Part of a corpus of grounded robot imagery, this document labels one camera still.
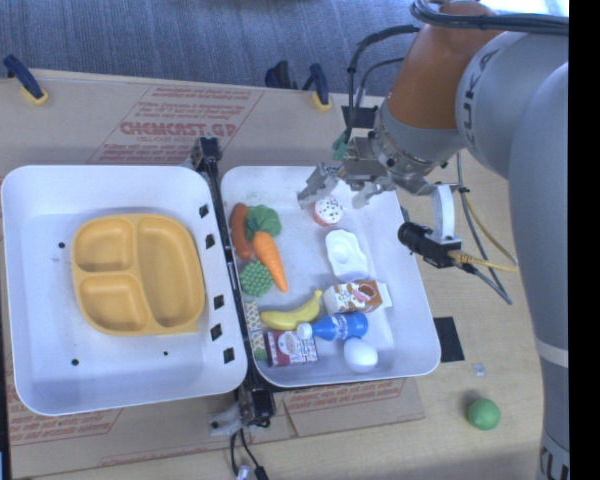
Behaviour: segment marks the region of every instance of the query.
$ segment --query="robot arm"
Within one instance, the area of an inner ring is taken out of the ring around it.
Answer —
[[[440,4],[439,12],[430,11],[429,3]],[[321,190],[332,190],[337,177],[358,191],[357,207],[400,186],[432,195],[434,203],[442,197],[434,211],[444,217],[445,196],[426,176],[463,148],[509,181],[545,395],[537,478],[566,480],[568,18],[498,17],[479,2],[454,0],[416,0],[412,12],[425,26],[373,132],[348,138],[335,174],[320,166],[299,202],[306,206]],[[436,226],[443,222],[436,219]],[[398,237],[434,266],[450,266],[449,251],[459,248],[459,239],[452,231],[431,231],[405,223]]]

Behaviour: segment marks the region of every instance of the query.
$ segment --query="toy carrot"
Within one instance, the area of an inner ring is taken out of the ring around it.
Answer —
[[[251,257],[251,246],[246,236],[245,221],[249,208],[244,203],[237,203],[231,211],[229,224],[231,226],[231,241],[235,247],[236,254],[243,260]]]
[[[251,239],[253,251],[260,262],[269,269],[271,278],[276,286],[283,292],[287,291],[287,280],[284,275],[284,267],[280,259],[278,246],[266,231],[256,231]]]

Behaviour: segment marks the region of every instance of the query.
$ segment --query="blue bottle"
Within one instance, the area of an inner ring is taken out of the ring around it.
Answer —
[[[301,340],[317,336],[327,341],[346,340],[352,336],[362,338],[369,329],[369,321],[364,313],[336,313],[323,316],[313,323],[298,324],[296,333]]]

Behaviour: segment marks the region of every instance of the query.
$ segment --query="banana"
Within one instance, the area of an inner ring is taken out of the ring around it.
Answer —
[[[322,290],[315,290],[313,296],[301,306],[291,311],[265,310],[260,312],[260,320],[277,331],[293,331],[300,322],[315,320],[320,312]]]

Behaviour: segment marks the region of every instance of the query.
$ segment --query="yellow divided plate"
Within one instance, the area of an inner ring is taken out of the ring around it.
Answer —
[[[197,332],[204,280],[189,231],[164,215],[98,217],[73,236],[73,283],[84,318],[108,334]]]

